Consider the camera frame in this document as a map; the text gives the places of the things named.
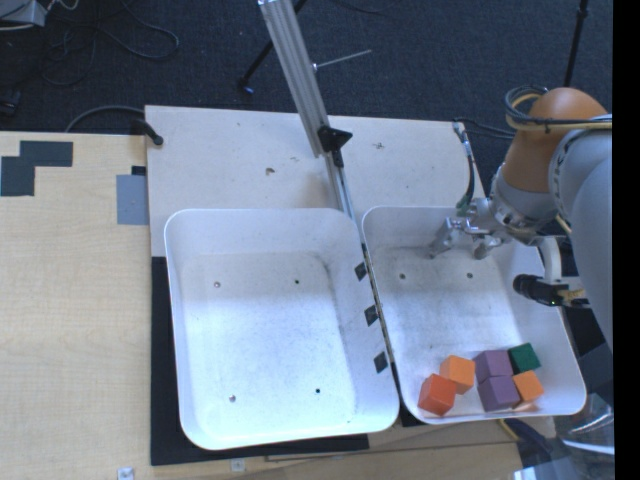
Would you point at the orange cube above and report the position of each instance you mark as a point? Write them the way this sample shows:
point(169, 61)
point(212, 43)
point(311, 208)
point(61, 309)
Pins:
point(528, 386)
point(459, 371)

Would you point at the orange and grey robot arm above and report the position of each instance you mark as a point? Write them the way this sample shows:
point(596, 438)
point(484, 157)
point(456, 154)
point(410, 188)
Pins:
point(585, 183)

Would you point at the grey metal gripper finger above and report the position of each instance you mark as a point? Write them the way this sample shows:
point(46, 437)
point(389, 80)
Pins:
point(450, 234)
point(484, 246)

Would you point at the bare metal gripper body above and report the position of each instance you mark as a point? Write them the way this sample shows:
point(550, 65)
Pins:
point(484, 217)

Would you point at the purple cube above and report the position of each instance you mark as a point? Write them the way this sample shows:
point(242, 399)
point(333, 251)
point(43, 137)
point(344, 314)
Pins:
point(498, 393)
point(493, 364)

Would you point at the black cylinder on white bracket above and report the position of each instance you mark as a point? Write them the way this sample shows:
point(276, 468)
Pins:
point(537, 288)

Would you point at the white plastic tray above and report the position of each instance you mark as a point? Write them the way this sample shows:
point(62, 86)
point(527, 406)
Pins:
point(270, 338)
point(450, 313)

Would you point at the pale flat board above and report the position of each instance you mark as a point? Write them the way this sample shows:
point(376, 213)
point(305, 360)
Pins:
point(235, 168)

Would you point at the green cube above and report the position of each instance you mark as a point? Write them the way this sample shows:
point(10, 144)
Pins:
point(524, 358)

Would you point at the red-orange cube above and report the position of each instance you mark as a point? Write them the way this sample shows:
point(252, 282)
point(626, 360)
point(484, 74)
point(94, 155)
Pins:
point(436, 394)

